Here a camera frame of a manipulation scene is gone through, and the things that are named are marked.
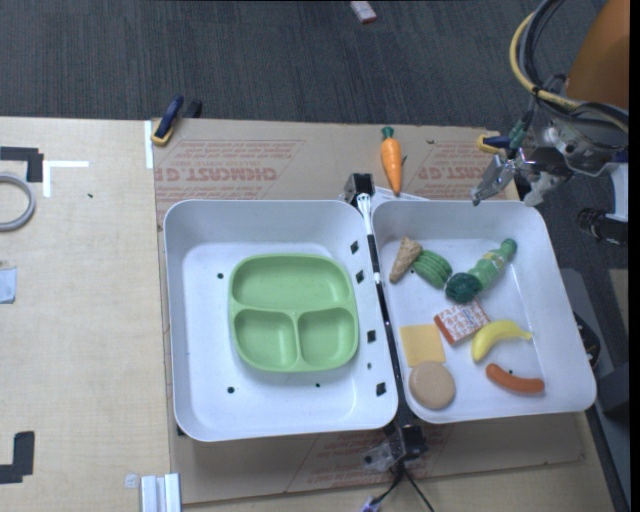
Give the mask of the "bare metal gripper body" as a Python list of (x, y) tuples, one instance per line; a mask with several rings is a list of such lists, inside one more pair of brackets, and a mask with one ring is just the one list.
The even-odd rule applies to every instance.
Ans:
[(607, 129), (603, 124), (532, 124), (517, 150), (521, 173), (555, 176), (599, 176), (608, 164)]

